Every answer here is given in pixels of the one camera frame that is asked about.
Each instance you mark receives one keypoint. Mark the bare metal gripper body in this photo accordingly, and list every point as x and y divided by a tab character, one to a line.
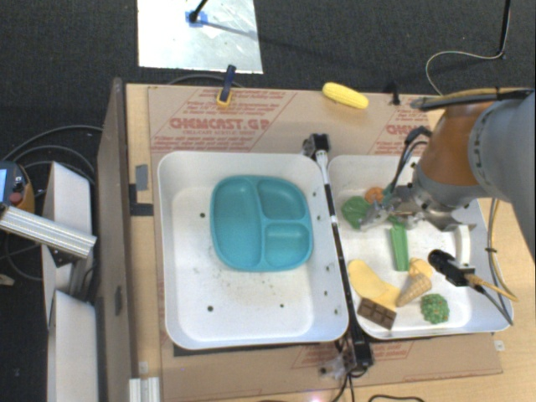
423	212

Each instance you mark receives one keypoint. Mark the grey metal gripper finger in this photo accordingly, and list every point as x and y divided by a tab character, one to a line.
377	218
383	204

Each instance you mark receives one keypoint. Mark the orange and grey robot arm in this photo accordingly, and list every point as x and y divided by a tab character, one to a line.
494	149

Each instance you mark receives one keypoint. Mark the orange toy food piece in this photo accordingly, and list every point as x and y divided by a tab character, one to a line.
372	193

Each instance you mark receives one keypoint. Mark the green lettuce leaf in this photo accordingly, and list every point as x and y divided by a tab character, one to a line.
353	212

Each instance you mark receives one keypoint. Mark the green celery stalk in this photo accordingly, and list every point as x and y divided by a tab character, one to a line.
400	245

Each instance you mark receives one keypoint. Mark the white plastic tray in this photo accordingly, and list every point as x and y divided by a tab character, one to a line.
251	300
435	245

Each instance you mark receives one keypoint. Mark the thin black and white rod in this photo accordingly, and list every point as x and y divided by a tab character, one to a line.
335	224

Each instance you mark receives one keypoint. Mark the yellow potato chip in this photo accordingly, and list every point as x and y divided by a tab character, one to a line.
368	281

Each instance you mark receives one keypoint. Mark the tan ice cream cone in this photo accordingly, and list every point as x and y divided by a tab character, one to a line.
414	287

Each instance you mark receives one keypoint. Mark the brown chocolate bar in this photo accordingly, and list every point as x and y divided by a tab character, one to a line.
377	313

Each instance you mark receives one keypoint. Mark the green broccoli floret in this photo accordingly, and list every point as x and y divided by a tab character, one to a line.
434	309

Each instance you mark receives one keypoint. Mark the yellow corn cob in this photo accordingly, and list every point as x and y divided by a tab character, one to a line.
345	95

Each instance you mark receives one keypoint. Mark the blue divided plate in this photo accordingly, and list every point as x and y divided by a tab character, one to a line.
251	224

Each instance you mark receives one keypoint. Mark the brown cardboard board red print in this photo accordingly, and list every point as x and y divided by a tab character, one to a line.
268	128

